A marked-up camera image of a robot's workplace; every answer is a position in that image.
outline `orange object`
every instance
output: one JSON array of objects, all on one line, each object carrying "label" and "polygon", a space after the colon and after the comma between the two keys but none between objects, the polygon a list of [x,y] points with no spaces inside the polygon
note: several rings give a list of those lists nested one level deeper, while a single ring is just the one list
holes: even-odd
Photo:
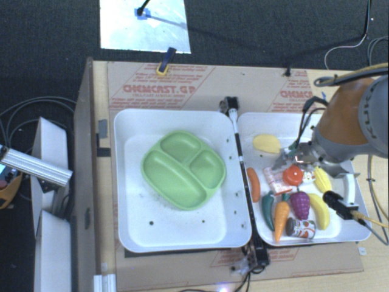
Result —
[{"label": "orange object", "polygon": [[280,241],[282,232],[285,229],[287,217],[291,211],[291,207],[286,202],[289,199],[289,195],[284,193],[282,195],[282,201],[275,206],[274,215],[274,238],[276,242]]},{"label": "orange object", "polygon": [[251,198],[253,202],[258,202],[261,196],[261,184],[256,171],[253,168],[247,168],[247,176],[251,183]]},{"label": "orange object", "polygon": [[292,164],[282,174],[282,179],[286,184],[298,186],[303,182],[304,173],[297,165]]}]

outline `toy banana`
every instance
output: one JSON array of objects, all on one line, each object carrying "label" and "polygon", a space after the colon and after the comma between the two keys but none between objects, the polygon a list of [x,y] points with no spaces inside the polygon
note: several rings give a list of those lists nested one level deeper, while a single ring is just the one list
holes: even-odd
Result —
[{"label": "toy banana", "polygon": [[316,167],[314,170],[314,176],[316,177],[314,183],[322,193],[332,189],[331,182],[329,181],[327,173],[320,167]]},{"label": "toy banana", "polygon": [[320,229],[326,229],[329,225],[329,210],[327,204],[315,193],[309,193],[311,207],[315,211]]}]

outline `gray metal panel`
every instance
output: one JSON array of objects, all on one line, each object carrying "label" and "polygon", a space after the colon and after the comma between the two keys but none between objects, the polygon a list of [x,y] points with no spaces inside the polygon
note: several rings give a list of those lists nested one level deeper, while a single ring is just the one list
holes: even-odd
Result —
[{"label": "gray metal panel", "polygon": [[74,181],[78,291],[93,291],[93,278],[100,273],[96,197],[96,137],[93,98],[93,60],[88,58],[74,113]]}]

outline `toy can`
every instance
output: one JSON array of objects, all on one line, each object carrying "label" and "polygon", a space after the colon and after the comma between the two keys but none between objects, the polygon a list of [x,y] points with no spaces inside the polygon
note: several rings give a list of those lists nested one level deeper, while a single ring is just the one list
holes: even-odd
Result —
[{"label": "toy can", "polygon": [[290,237],[312,239],[316,232],[314,221],[296,220],[289,217],[286,222],[286,234]]}]

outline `orange sausage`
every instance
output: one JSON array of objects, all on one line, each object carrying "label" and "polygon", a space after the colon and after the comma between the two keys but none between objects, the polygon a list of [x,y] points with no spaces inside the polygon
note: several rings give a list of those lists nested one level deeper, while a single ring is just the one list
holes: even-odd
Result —
[{"label": "orange sausage", "polygon": [[258,202],[261,196],[260,179],[253,168],[247,168],[247,176],[251,183],[251,198],[253,202]]}]

